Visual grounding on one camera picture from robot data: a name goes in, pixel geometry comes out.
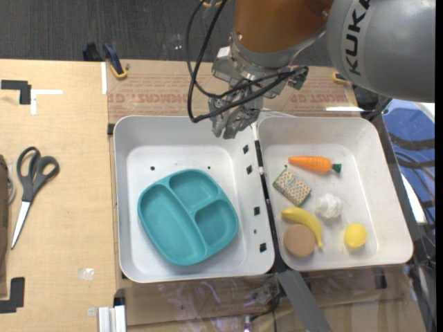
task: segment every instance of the toy carrot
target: toy carrot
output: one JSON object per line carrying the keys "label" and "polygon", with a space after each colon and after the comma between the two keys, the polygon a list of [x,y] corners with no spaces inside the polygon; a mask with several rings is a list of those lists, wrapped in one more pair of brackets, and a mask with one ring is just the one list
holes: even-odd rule
{"label": "toy carrot", "polygon": [[291,156],[288,158],[292,165],[299,165],[319,172],[328,172],[333,169],[337,174],[341,171],[341,164],[332,163],[323,156]]}

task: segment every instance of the lemon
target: lemon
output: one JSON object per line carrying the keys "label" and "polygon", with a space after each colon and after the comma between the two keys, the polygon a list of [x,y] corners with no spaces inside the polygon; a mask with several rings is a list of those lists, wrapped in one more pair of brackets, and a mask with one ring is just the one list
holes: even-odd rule
{"label": "lemon", "polygon": [[349,247],[360,247],[365,244],[367,238],[368,233],[360,223],[350,224],[345,230],[345,242]]}

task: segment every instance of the black scissors handle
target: black scissors handle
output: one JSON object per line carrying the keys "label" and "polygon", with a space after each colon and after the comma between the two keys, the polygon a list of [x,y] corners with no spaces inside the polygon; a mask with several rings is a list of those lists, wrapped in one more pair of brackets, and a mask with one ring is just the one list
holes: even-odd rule
{"label": "black scissors handle", "polygon": [[[30,153],[34,152],[33,157],[29,162],[29,169],[26,175],[23,175],[21,172],[21,163],[24,157]],[[43,171],[46,166],[52,165],[52,170],[44,174]],[[32,202],[34,196],[42,187],[42,185],[49,181],[52,177],[54,177],[60,171],[60,166],[57,160],[52,156],[40,156],[40,151],[36,147],[29,147],[25,149],[19,156],[17,160],[17,174],[23,185],[23,196],[22,200],[26,202]]]}

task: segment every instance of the white plastic tray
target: white plastic tray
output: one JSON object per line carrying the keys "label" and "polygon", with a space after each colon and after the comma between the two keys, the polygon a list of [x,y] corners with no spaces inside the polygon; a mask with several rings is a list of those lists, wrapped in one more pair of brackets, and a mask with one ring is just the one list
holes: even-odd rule
{"label": "white plastic tray", "polygon": [[[264,172],[275,217],[280,252],[285,263],[299,271],[313,271],[400,264],[408,261],[413,244],[401,211],[379,135],[361,118],[269,117],[258,126]],[[289,156],[325,156],[341,163],[340,174],[317,174],[288,164]],[[287,165],[311,188],[302,208],[314,214],[314,202],[331,193],[343,202],[336,221],[323,224],[324,247],[306,258],[290,255],[283,244],[284,231],[291,225],[281,211],[293,204],[272,183]],[[346,225],[362,223],[368,230],[366,244],[350,251],[343,241]]]}
{"label": "white plastic tray", "polygon": [[[129,116],[117,122],[114,147],[120,267],[132,281],[259,275],[272,267],[274,248],[252,130],[224,140],[216,138],[211,128],[210,121],[193,124],[188,117]],[[137,212],[138,198],[147,186],[183,169],[200,169],[212,176],[239,219],[237,236],[226,248],[188,267],[171,264],[157,251]]]}

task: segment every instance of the yellow banana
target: yellow banana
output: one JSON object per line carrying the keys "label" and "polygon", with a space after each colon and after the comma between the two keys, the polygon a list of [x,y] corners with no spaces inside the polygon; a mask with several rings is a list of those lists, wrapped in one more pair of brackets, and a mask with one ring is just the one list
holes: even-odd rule
{"label": "yellow banana", "polygon": [[321,241],[321,224],[314,215],[301,207],[287,207],[286,209],[282,210],[282,216],[286,219],[303,224],[311,229],[316,238],[317,246],[323,247],[323,242]]}

